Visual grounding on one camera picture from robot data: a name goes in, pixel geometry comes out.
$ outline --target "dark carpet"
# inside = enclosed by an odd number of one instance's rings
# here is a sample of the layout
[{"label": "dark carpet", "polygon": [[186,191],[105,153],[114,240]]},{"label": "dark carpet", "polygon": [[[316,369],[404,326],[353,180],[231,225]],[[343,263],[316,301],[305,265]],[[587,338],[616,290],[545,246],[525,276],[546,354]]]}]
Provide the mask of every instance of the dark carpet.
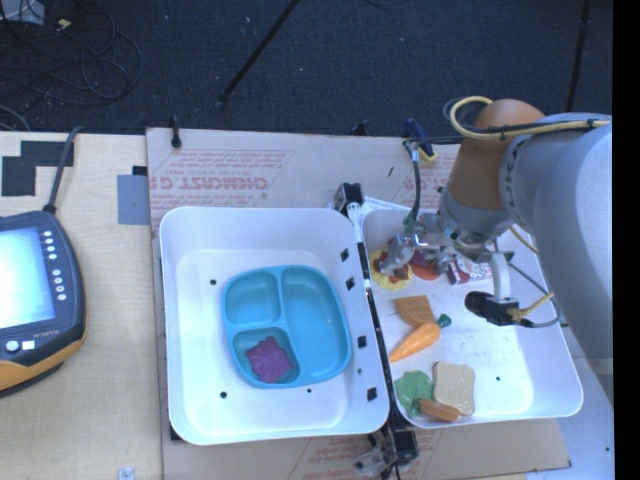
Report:
[{"label": "dark carpet", "polygon": [[300,0],[222,107],[292,0],[22,1],[40,24],[0,21],[4,129],[442,136],[472,95],[613,112],[613,0]]}]

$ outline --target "screen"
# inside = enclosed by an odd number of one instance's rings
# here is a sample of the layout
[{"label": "screen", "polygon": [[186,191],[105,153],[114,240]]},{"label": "screen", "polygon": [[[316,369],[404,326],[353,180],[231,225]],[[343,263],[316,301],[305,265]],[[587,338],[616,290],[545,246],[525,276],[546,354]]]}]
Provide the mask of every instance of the screen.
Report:
[{"label": "screen", "polygon": [[38,229],[0,231],[0,329],[55,318]]}]

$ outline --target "purple object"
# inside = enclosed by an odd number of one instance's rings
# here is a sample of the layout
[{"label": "purple object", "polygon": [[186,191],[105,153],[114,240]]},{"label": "purple object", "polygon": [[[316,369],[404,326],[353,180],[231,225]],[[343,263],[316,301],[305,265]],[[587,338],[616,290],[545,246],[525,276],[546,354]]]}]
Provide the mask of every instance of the purple object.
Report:
[{"label": "purple object", "polygon": [[247,350],[247,357],[251,367],[262,382],[277,382],[293,365],[287,357],[287,351],[278,345],[273,336],[258,343],[257,346]]}]

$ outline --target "cardboard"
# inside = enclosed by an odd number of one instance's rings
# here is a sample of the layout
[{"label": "cardboard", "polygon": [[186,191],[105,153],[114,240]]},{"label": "cardboard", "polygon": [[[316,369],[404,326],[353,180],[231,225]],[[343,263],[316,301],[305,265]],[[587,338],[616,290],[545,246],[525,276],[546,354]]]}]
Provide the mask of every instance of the cardboard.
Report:
[{"label": "cardboard", "polygon": [[[362,478],[354,460],[371,448],[367,436],[314,437],[195,446],[172,439],[167,414],[162,284],[157,230],[163,215],[184,205],[326,207],[342,183],[366,196],[413,205],[413,167],[399,138],[327,137],[258,132],[147,130],[158,376],[165,478]],[[421,208],[436,208],[457,154],[421,167]],[[450,429],[417,429],[419,456],[401,468],[403,480],[445,480],[568,467],[557,420],[540,419]]]}]

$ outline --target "orange carrot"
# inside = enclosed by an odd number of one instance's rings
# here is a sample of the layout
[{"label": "orange carrot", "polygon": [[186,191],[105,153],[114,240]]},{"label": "orange carrot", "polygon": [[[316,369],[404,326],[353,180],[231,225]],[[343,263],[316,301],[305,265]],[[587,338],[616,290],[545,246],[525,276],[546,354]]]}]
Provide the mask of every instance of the orange carrot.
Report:
[{"label": "orange carrot", "polygon": [[445,327],[450,323],[449,317],[441,315],[437,323],[420,324],[389,354],[389,362],[393,363],[404,359],[433,345],[440,338],[440,327]]}]

